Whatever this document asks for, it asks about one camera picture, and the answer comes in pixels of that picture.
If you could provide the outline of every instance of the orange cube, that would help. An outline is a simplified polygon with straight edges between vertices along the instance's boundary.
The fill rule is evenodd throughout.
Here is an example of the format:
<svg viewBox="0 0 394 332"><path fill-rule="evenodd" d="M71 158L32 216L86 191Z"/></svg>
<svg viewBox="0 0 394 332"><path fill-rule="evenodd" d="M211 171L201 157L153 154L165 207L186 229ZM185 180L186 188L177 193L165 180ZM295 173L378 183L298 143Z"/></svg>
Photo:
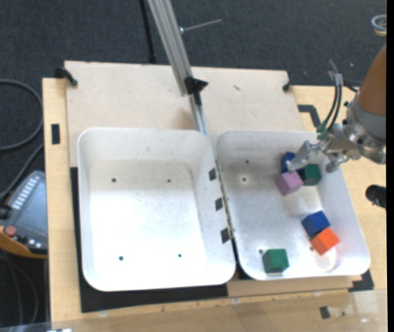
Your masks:
<svg viewBox="0 0 394 332"><path fill-rule="evenodd" d="M340 240L331 228L326 228L316 237L314 237L310 242L312 246L314 246L315 250L320 255L323 255L324 253L328 252L332 247L337 245Z"/></svg>

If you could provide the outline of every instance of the dark green block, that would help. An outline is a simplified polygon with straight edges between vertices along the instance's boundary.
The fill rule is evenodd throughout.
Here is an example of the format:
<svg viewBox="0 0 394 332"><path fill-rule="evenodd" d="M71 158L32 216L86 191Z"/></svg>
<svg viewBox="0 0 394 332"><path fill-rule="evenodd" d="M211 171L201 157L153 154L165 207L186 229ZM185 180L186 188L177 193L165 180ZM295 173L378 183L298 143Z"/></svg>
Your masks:
<svg viewBox="0 0 394 332"><path fill-rule="evenodd" d="M282 273L289 267L288 256L284 248L267 250L261 258L266 273Z"/></svg>
<svg viewBox="0 0 394 332"><path fill-rule="evenodd" d="M303 185L316 185L321 180L320 167L310 163L308 166L298 171Z"/></svg>

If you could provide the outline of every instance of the white tray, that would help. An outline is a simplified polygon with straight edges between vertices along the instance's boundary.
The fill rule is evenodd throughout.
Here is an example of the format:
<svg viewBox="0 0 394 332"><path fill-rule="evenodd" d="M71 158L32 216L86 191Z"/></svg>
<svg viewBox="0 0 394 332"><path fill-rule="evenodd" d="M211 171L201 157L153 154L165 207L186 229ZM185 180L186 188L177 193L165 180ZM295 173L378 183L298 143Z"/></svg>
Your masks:
<svg viewBox="0 0 394 332"><path fill-rule="evenodd" d="M229 131L216 144L218 165L242 269L257 280L360 275L370 256L341 170L328 174L328 159L313 158L321 181L283 196L275 180L280 158L297 152L316 134L304 131ZM320 256L310 245L301 221L323 210L340 243ZM285 248L290 267L281 275L266 274L261 255Z"/></svg>
<svg viewBox="0 0 394 332"><path fill-rule="evenodd" d="M230 280L236 264L222 235L227 213L216 206L223 195L207 137L88 129L79 137L78 167L82 268L92 287L136 291Z"/></svg>

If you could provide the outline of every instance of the cube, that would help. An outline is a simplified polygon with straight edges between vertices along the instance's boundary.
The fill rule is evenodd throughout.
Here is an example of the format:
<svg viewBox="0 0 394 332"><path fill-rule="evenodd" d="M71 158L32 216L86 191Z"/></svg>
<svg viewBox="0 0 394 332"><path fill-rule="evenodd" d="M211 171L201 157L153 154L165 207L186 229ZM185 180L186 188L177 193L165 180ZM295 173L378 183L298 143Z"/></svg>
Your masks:
<svg viewBox="0 0 394 332"><path fill-rule="evenodd" d="M303 180L296 171L285 172L277 178L276 184L282 195L287 196L297 191L303 185Z"/></svg>
<svg viewBox="0 0 394 332"><path fill-rule="evenodd" d="M322 210L308 215L301 221L309 236L315 236L330 226L330 222Z"/></svg>
<svg viewBox="0 0 394 332"><path fill-rule="evenodd" d="M288 255L284 248L267 250L261 258L266 273L282 273L289 267Z"/></svg>
<svg viewBox="0 0 394 332"><path fill-rule="evenodd" d="M321 180L320 167L317 164L310 163L297 172L303 180L303 185L316 185Z"/></svg>
<svg viewBox="0 0 394 332"><path fill-rule="evenodd" d="M324 255L332 247L337 245L340 240L331 228L326 228L316 237L314 237L310 242L320 255Z"/></svg>
<svg viewBox="0 0 394 332"><path fill-rule="evenodd" d="M291 161L295 158L295 154L293 152L286 152L283 157L280 159L281 173L284 174L288 172L288 166L286 165L286 161Z"/></svg>

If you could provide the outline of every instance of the pink cube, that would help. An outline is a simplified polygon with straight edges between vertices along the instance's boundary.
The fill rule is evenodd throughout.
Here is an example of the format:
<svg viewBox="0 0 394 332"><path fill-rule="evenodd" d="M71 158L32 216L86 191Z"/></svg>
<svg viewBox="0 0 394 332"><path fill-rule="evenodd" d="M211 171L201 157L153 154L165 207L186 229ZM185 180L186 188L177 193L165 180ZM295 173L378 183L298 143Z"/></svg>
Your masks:
<svg viewBox="0 0 394 332"><path fill-rule="evenodd" d="M292 173L285 172L277 178L276 184L282 195L287 196L297 191L303 185L303 180L297 171L293 171Z"/></svg>

